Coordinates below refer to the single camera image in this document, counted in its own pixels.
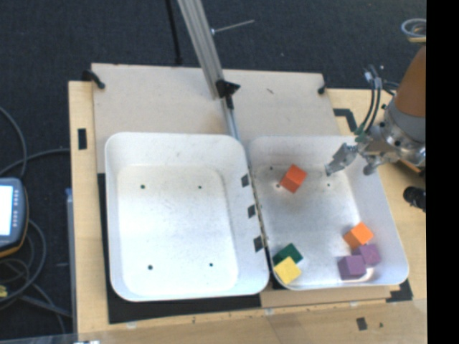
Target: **purple block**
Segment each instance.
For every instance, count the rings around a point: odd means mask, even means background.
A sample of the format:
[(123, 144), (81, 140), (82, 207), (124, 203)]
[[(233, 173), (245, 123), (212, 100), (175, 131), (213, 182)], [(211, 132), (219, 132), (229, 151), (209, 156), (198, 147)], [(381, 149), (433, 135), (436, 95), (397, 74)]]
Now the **purple block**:
[(381, 261), (381, 257), (379, 256), (379, 252), (375, 244), (364, 244), (363, 246), (356, 248), (352, 254), (361, 255), (367, 265), (376, 265)]
[(343, 280), (360, 278), (366, 273), (365, 261), (361, 255), (343, 257), (338, 261), (338, 269)]

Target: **green block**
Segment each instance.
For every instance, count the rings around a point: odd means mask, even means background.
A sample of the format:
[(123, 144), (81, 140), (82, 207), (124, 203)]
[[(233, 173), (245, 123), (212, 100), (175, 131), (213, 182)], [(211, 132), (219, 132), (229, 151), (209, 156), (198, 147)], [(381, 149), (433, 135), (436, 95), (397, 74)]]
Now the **green block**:
[(303, 259), (303, 256), (301, 256), (300, 252), (296, 249), (296, 247), (293, 244), (289, 244), (283, 249), (281, 249), (276, 255), (274, 255), (274, 266), (279, 264), (287, 257), (291, 257), (296, 264)]

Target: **orange block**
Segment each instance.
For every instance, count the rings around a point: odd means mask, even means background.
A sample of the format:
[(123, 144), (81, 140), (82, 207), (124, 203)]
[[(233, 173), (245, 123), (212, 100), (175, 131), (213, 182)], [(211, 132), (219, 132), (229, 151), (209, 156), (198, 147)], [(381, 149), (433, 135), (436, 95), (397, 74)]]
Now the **orange block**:
[(361, 221), (353, 229), (347, 232), (343, 238), (352, 249), (356, 249), (366, 244), (373, 236), (373, 232)]
[(292, 164), (279, 184), (290, 192), (295, 193), (307, 175), (301, 168)]

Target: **yellow block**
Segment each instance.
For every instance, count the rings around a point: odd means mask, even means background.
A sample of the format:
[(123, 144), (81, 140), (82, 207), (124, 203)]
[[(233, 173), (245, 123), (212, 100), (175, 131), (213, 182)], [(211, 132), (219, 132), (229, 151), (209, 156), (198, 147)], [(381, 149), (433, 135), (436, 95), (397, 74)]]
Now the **yellow block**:
[(274, 267), (275, 273), (284, 284), (288, 284), (301, 275), (301, 270), (293, 259), (288, 256)]

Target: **screen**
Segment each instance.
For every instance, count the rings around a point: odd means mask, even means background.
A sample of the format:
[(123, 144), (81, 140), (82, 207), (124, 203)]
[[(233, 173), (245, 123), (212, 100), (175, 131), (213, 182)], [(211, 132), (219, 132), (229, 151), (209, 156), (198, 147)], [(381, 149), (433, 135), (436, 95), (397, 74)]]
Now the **screen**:
[(13, 210), (13, 186), (0, 186), (0, 236), (11, 233), (11, 211)]

